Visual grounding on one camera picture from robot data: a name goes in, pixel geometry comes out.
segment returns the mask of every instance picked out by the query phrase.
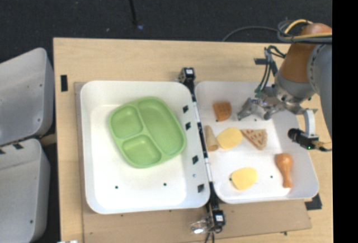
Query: green plate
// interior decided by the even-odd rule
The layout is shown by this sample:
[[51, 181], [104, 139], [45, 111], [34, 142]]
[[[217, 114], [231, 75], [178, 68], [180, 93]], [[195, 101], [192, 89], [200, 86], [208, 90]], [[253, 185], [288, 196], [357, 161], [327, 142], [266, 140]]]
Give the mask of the green plate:
[[109, 127], [127, 162], [138, 168], [165, 162], [186, 146], [181, 124], [157, 97], [144, 97], [115, 109]]

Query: wooden tabletop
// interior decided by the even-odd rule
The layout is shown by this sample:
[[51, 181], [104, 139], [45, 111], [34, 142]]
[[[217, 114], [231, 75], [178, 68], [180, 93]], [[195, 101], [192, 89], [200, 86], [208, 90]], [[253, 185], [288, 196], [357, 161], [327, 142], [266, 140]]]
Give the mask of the wooden tabletop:
[[[81, 189], [75, 84], [93, 80], [174, 81], [183, 67], [195, 69], [196, 82], [259, 82], [264, 66], [255, 65], [254, 58], [263, 58], [264, 47], [272, 44], [76, 38], [54, 38], [53, 44], [61, 240], [118, 242], [121, 236], [120, 242], [141, 242], [144, 236], [146, 242], [203, 242], [204, 237], [182, 231], [190, 217], [201, 211], [139, 213], [120, 221], [118, 216], [95, 214], [87, 207]], [[283, 53], [289, 48], [289, 44], [275, 46]], [[281, 58], [275, 60], [280, 66]], [[331, 141], [319, 96], [303, 106], [319, 109], [316, 133], [320, 141]], [[304, 128], [304, 119], [298, 119]], [[229, 220], [215, 241], [333, 242], [332, 153], [313, 150], [310, 156], [319, 180], [322, 209], [306, 211], [301, 200], [223, 204]]]

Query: potato slice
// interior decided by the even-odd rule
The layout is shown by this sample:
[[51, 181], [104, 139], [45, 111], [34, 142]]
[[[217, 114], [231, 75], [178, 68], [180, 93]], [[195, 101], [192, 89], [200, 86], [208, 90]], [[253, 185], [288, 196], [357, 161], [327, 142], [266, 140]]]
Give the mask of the potato slice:
[[223, 149], [234, 148], [241, 143], [242, 138], [242, 132], [238, 128], [227, 128], [216, 137], [219, 145]]
[[257, 182], [258, 173], [253, 167], [243, 167], [231, 174], [231, 180], [238, 190], [246, 190]]

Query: toy food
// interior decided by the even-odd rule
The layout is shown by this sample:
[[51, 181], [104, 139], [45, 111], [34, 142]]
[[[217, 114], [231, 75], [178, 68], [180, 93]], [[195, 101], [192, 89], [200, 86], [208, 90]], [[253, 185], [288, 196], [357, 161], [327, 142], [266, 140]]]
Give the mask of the toy food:
[[227, 128], [216, 139], [223, 149], [231, 149], [241, 143], [242, 132], [238, 128]]
[[206, 140], [206, 148], [208, 151], [216, 151], [219, 148], [219, 143], [215, 138], [214, 132], [211, 126], [205, 126], [205, 140]]
[[267, 132], [265, 129], [242, 129], [243, 135], [258, 149], [262, 150], [267, 144]]
[[243, 167], [231, 174], [234, 186], [239, 190], [246, 190], [257, 182], [257, 170], [253, 167]]
[[217, 102], [213, 104], [216, 120], [222, 122], [231, 116], [231, 103], [230, 102]]
[[280, 153], [276, 155], [276, 164], [284, 177], [283, 187], [291, 188], [292, 182], [290, 171], [292, 168], [293, 159], [288, 153]]

